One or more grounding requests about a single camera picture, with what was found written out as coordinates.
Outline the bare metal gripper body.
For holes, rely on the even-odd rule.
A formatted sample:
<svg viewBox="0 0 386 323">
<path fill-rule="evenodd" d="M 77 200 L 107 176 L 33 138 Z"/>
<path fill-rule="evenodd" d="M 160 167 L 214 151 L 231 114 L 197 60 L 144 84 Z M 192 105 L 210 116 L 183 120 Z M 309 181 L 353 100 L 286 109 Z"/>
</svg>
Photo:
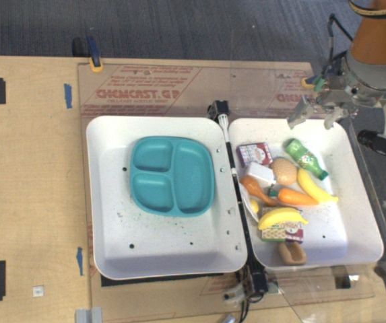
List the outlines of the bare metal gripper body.
<svg viewBox="0 0 386 323">
<path fill-rule="evenodd" d="M 371 87 L 349 75 L 320 76 L 314 86 L 316 103 L 324 108 L 353 110 L 374 107 L 382 98 L 382 90 Z"/>
</svg>

